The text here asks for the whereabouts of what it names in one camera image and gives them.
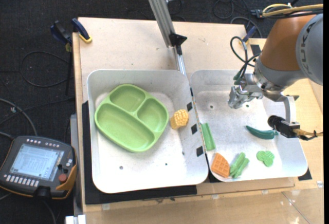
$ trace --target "orange waffle toy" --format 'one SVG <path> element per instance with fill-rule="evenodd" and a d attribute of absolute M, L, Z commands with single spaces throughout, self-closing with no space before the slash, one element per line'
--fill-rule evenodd
<path fill-rule="evenodd" d="M 219 153 L 215 154 L 214 160 L 211 164 L 211 170 L 222 177 L 228 177 L 230 175 L 230 165 Z"/>

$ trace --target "white plate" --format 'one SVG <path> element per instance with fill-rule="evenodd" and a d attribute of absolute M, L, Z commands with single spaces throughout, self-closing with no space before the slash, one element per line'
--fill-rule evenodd
<path fill-rule="evenodd" d="M 269 99 L 254 99 L 239 109 L 228 106 L 229 93 L 233 86 L 234 70 L 201 70 L 191 77 L 195 104 L 200 123 L 208 123 L 216 149 L 207 151 L 210 164 L 215 153 L 220 153 L 232 164 L 240 152 L 250 160 L 240 177 L 224 178 L 214 172 L 220 181 L 233 182 L 253 179 L 297 177 L 307 171 L 307 161 L 298 138 L 275 136 L 264 140 L 253 136 L 246 125 L 260 129 L 271 129 L 267 124 L 270 115 L 285 117 L 283 103 Z M 258 151 L 271 151 L 274 162 L 266 167 L 256 158 Z"/>
<path fill-rule="evenodd" d="M 102 135 L 94 121 L 95 110 L 111 90 L 120 84 L 134 84 L 160 100 L 169 117 L 192 102 L 187 78 L 177 70 L 96 70 L 87 79 L 92 148 L 92 175 L 95 186 L 105 193 L 118 193 L 168 186 L 194 185 L 208 176 L 205 154 L 194 109 L 185 127 L 164 133 L 149 150 L 131 153 Z"/>

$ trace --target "wooden table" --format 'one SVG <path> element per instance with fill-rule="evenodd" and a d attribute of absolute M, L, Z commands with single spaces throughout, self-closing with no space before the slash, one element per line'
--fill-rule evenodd
<path fill-rule="evenodd" d="M 79 39 L 76 33 L 73 33 L 80 151 L 79 176 L 81 179 L 82 211 L 86 215 L 87 223 L 107 223 L 111 217 L 113 220 L 122 223 L 130 223 L 130 221 L 145 223 L 146 219 L 149 223 L 154 220 L 167 223 L 164 216 L 154 216 L 152 212 L 147 212 L 146 208 L 157 208 L 161 204 L 164 207 L 161 208 L 161 211 L 165 215 L 165 212 L 169 211 L 178 212 L 178 203 L 181 207 L 185 207 L 185 203 L 188 203 L 196 208 L 206 207 L 207 210 L 215 210 L 218 205 L 217 202 L 214 202 L 214 198 L 230 199 L 236 197 L 239 201 L 251 199 L 255 202 L 255 199 L 259 199 L 258 196 L 271 194 L 273 198 L 269 201 L 276 201 L 282 199 L 281 192 L 318 189 L 323 184 L 323 138 L 319 137 L 312 141 L 301 141 L 312 175 L 311 180 L 299 181 L 296 177 L 233 183 L 204 182 L 197 185 L 196 196 L 125 201 L 111 204 L 85 204 L 81 105 L 88 100 L 86 79 L 89 73 L 96 69 L 176 69 L 176 63 L 173 51 L 165 46 L 155 21 L 104 18 L 79 18 L 79 21 L 93 37 L 93 41 L 86 44 Z M 174 27 L 176 33 L 188 37 L 182 45 L 188 79 L 192 73 L 200 69 L 240 69 L 241 61 L 232 53 L 230 40 L 233 36 L 243 37 L 246 34 L 243 25 L 174 22 Z M 251 39 L 250 43 L 258 44 L 262 48 L 265 39 Z M 243 52 L 242 47 L 239 48 L 239 44 L 235 46 L 238 52 L 239 49 Z M 248 45 L 248 50 L 251 55 L 250 45 Z M 301 123 L 302 128 L 311 130 L 311 132 L 313 130 L 323 131 L 323 111 L 320 108 L 322 107 L 322 87 L 304 79 L 291 86 L 286 93 L 300 96 L 296 101 L 296 108 L 298 112 L 297 120 Z M 120 217 L 124 209 L 129 209 L 130 214 Z M 134 217 L 132 212 L 138 215 L 139 209 L 146 214 L 144 219 L 139 220 L 139 218 Z M 250 210 L 246 209 L 245 213 L 249 214 Z M 195 216 L 186 217 L 189 218 L 191 223 L 194 223 L 193 220 L 198 219 Z"/>

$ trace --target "black mat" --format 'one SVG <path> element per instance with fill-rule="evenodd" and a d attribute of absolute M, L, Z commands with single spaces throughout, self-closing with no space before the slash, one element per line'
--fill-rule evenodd
<path fill-rule="evenodd" d="M 107 194 L 99 191 L 92 177 L 92 151 L 90 142 L 90 123 L 88 102 L 82 105 L 83 113 L 83 153 L 84 153 L 84 172 L 85 172 L 85 199 L 86 204 L 101 204 L 120 201 L 130 201 L 151 198 L 168 198 L 174 196 L 195 195 L 197 193 L 195 185 L 174 186 L 170 188 L 158 188 L 139 190 L 131 192 L 121 192 L 116 194 Z"/>

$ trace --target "button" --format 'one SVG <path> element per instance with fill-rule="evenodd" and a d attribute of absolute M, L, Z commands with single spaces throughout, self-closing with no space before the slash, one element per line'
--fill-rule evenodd
<path fill-rule="evenodd" d="M 67 180 L 67 175 L 65 175 L 65 174 L 60 174 L 60 175 L 58 176 L 58 180 L 60 181 L 61 184 L 65 183 L 66 180 Z"/>

